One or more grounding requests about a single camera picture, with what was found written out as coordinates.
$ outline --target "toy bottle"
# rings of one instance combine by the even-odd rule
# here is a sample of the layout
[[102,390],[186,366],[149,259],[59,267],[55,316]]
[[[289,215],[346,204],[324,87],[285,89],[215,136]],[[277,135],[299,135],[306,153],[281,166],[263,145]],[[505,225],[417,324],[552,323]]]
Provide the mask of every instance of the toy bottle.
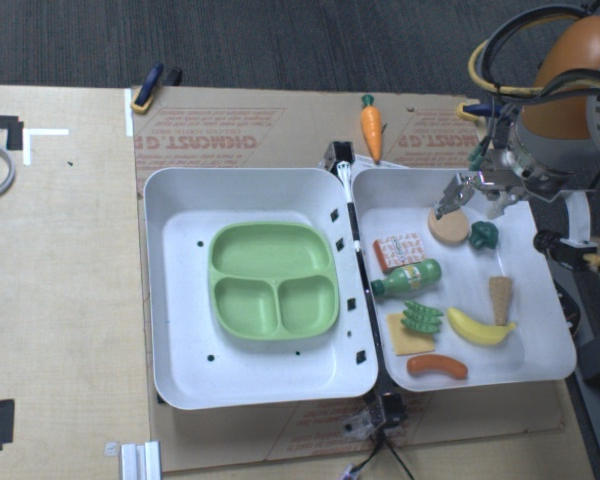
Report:
[[408,293],[437,282],[442,277],[440,264],[433,259],[398,267],[385,279],[371,282],[376,297],[387,293]]

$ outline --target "yellow banana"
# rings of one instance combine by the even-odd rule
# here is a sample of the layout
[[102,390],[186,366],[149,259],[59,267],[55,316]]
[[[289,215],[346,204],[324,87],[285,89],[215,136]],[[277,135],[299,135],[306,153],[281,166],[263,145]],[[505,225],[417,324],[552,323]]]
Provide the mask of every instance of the yellow banana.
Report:
[[453,307],[447,309],[447,319],[454,331],[478,345],[497,345],[517,327],[515,322],[509,322],[507,325],[486,325]]

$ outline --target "sausage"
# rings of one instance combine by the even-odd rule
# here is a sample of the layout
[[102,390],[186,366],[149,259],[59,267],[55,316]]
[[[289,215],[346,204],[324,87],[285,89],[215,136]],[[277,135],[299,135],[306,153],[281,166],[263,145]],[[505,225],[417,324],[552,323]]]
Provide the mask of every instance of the sausage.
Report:
[[469,369],[464,363],[442,354],[420,354],[409,358],[407,371],[411,375],[422,375],[427,372],[442,372],[456,379],[466,379]]

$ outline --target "green divided plate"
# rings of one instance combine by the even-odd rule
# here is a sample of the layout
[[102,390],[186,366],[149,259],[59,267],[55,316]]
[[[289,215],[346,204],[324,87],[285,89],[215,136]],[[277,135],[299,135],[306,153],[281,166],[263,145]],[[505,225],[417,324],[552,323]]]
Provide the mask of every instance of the green divided plate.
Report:
[[213,311],[228,332],[252,340],[316,336],[340,305],[329,244],[290,222],[232,224],[210,246]]

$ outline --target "white ring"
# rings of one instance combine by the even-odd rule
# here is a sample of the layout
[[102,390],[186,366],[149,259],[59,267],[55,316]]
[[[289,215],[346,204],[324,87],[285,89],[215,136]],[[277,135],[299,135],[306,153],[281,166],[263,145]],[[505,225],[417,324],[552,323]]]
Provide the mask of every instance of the white ring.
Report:
[[13,159],[11,158],[11,155],[9,154],[9,152],[1,146],[0,146],[0,157],[2,157],[4,159],[4,161],[7,163],[7,166],[9,167],[9,172],[7,173],[7,177],[4,179],[4,181],[2,183],[0,183],[0,196],[1,196],[2,194],[4,194],[7,191],[7,189],[13,183],[13,179],[15,178],[15,175],[16,175],[16,166],[13,163]]

